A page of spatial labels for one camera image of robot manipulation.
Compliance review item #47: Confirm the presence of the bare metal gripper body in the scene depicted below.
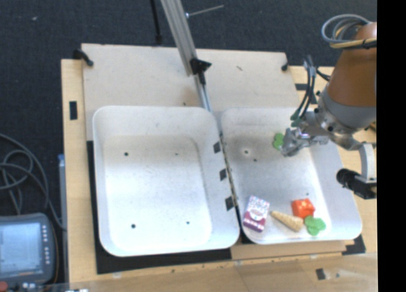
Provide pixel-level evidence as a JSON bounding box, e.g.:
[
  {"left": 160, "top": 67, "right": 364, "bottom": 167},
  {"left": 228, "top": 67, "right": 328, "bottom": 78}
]
[{"left": 299, "top": 109, "right": 363, "bottom": 152}]

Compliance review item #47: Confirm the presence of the white plastic tray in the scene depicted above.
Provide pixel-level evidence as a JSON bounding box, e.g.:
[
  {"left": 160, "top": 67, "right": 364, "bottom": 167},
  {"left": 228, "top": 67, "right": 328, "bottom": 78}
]
[
  {"left": 91, "top": 105, "right": 241, "bottom": 258},
  {"left": 220, "top": 107, "right": 363, "bottom": 246}
]

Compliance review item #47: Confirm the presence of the red cube with yellow stars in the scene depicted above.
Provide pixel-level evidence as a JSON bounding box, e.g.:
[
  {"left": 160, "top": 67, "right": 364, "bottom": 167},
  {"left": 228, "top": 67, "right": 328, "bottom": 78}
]
[{"left": 291, "top": 198, "right": 316, "bottom": 219}]

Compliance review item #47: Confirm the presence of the beige toy ice cream cone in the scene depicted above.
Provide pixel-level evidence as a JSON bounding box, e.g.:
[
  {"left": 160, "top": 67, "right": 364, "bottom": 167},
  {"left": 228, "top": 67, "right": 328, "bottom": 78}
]
[{"left": 270, "top": 210, "right": 305, "bottom": 232}]

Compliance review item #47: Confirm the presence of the purple and white carton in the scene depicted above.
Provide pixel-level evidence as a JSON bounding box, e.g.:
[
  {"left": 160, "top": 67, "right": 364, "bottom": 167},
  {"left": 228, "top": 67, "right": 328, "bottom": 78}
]
[{"left": 242, "top": 195, "right": 271, "bottom": 234}]

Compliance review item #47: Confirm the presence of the pale flat board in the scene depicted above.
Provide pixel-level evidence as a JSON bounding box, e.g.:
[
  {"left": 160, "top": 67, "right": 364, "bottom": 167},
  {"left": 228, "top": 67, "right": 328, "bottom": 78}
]
[{"left": 81, "top": 43, "right": 355, "bottom": 261}]

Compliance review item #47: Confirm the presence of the black cylinder on white bracket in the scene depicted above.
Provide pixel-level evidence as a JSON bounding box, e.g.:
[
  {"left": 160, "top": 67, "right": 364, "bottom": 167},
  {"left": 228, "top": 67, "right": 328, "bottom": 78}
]
[{"left": 336, "top": 143, "right": 377, "bottom": 200}]

